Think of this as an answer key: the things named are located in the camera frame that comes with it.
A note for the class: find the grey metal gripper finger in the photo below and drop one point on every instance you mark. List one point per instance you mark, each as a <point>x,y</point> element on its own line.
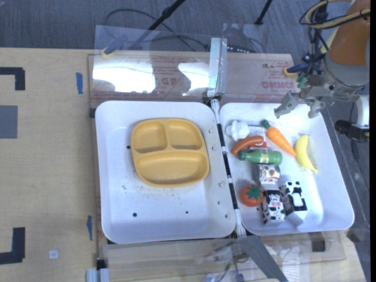
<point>287,104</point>
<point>315,107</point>

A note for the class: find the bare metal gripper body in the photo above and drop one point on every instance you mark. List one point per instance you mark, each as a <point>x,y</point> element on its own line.
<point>318,89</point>

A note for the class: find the orange toy carrot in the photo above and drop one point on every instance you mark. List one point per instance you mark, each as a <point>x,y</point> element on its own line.
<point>279,138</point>

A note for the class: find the red and white carton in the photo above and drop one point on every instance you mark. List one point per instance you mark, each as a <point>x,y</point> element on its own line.
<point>258,131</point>

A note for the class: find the yellow banana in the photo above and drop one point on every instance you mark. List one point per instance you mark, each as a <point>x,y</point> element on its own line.
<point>302,151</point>

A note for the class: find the brown cardboard board red print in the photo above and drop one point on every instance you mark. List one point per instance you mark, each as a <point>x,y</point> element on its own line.
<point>249,75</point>

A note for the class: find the white toy garlic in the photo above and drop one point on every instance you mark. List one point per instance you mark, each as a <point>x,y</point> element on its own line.
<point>237,130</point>

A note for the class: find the green bottle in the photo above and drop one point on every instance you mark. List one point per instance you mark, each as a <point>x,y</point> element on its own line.
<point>264,157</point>

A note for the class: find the orange toy sausage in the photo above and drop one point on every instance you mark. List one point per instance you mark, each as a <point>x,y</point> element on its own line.
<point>245,144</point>

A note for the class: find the white can tomato print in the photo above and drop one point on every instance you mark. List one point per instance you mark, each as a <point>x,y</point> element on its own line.
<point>269,173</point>

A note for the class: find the white plastic tray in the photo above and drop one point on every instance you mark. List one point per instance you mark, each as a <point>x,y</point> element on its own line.
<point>329,198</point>
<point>164,213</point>

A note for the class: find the black and white milk carton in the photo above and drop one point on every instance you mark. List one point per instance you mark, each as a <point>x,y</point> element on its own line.
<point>296,201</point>

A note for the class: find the red toy tomato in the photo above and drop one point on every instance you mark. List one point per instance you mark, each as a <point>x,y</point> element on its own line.
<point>251,195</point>

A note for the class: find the cow print milk carton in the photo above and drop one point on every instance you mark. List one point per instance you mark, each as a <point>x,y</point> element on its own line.
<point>273,207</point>

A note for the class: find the yellow divided plate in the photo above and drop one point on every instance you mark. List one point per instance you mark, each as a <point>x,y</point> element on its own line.
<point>169,166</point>

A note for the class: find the black cylinder on white bracket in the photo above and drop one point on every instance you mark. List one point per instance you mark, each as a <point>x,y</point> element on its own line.
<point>351,130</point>

